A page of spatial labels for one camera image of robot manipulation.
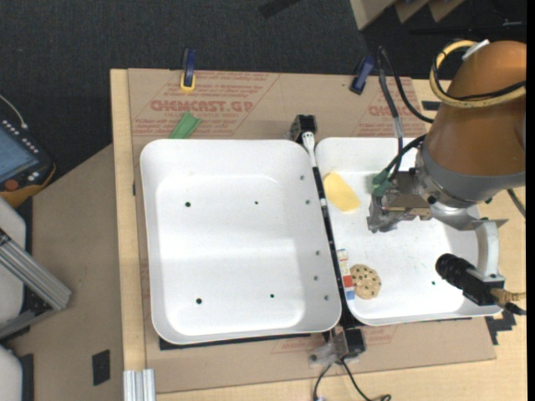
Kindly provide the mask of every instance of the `green block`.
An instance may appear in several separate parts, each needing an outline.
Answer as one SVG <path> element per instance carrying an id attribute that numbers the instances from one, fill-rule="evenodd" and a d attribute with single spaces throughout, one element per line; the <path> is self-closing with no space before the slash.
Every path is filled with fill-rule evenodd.
<path id="1" fill-rule="evenodd" d="M 379 174 L 377 174 L 371 181 L 373 188 L 376 189 L 377 187 L 382 185 L 388 178 L 388 175 L 389 175 L 388 170 L 382 170 Z"/>
<path id="2" fill-rule="evenodd" d="M 189 111 L 186 111 L 182 116 L 181 121 L 173 129 L 173 132 L 171 132 L 169 138 L 175 140 L 188 138 L 193 133 L 193 131 L 197 129 L 197 126 L 199 126 L 201 122 L 202 119 L 193 117 Z"/>
<path id="3" fill-rule="evenodd" d="M 382 196 L 386 193 L 386 191 L 392 186 L 392 182 L 388 180 L 384 180 L 379 185 L 374 185 L 374 196 Z"/>

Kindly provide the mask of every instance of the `yellow sponge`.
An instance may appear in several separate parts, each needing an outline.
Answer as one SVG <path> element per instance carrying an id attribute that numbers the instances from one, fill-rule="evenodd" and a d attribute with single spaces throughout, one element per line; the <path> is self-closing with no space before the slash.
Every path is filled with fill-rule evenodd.
<path id="1" fill-rule="evenodd" d="M 324 189 L 327 199 L 341 211 L 354 211 L 360 206 L 357 195 L 336 172 L 324 177 Z"/>

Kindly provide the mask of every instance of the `black connector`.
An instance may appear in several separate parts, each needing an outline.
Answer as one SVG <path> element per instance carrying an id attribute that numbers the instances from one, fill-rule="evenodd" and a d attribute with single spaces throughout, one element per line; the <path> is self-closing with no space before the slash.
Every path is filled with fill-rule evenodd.
<path id="1" fill-rule="evenodd" d="M 346 358 L 358 357 L 361 353 L 366 352 L 366 344 L 364 342 L 364 335 L 360 328 L 346 328 L 344 329 L 345 341 L 348 345 L 348 354 Z"/>
<path id="2" fill-rule="evenodd" d="M 298 114 L 292 122 L 292 126 L 287 134 L 287 138 L 298 144 L 303 143 L 302 135 L 304 132 L 316 133 L 318 126 L 316 118 L 312 114 Z"/>
<path id="3" fill-rule="evenodd" d="M 515 303 L 506 303 L 506 305 L 503 307 L 506 311 L 513 313 L 514 315 L 522 315 L 526 316 L 527 313 L 524 309 L 521 309 L 518 307 Z"/>
<path id="4" fill-rule="evenodd" d="M 496 299 L 491 294 L 492 288 L 503 288 L 504 281 L 484 282 L 472 272 L 476 267 L 464 258 L 453 254 L 444 254 L 439 257 L 435 265 L 436 272 L 451 285 L 462 290 L 466 298 L 478 306 L 491 306 Z"/>

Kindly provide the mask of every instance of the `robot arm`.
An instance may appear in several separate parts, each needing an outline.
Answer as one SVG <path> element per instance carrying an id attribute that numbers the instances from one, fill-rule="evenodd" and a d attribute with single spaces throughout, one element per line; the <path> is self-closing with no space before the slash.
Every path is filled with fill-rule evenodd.
<path id="1" fill-rule="evenodd" d="M 459 48 L 468 51 L 445 92 L 437 71 Z M 501 190 L 526 184 L 526 50 L 525 43 L 512 41 L 446 46 L 430 76 L 441 107 L 429 133 L 401 151 L 417 148 L 414 167 L 396 172 L 389 165 L 375 177 L 369 206 L 372 232 L 394 230 L 417 216 L 476 231 L 477 266 L 445 254 L 436 270 L 481 306 L 496 302 L 494 293 L 505 282 L 497 268 L 497 228 L 505 220 L 479 220 L 471 211 Z"/>

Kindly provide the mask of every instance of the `gray carpet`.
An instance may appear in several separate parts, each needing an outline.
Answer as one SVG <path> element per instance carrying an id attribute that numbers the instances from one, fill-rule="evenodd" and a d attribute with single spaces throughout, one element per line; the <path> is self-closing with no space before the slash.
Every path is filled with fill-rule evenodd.
<path id="1" fill-rule="evenodd" d="M 361 32 L 349 0 L 262 12 L 276 1 L 0 0 L 0 94 L 52 155 L 57 179 L 111 141 L 112 68 L 176 68 L 193 47 L 199 69 L 351 74 L 384 44 L 399 74 L 421 77 L 451 37 L 411 29 L 500 22 L 489 0 L 471 0 L 439 24 L 422 10 L 402 25 L 391 8 Z M 507 1 L 525 21 L 527 0 Z"/>

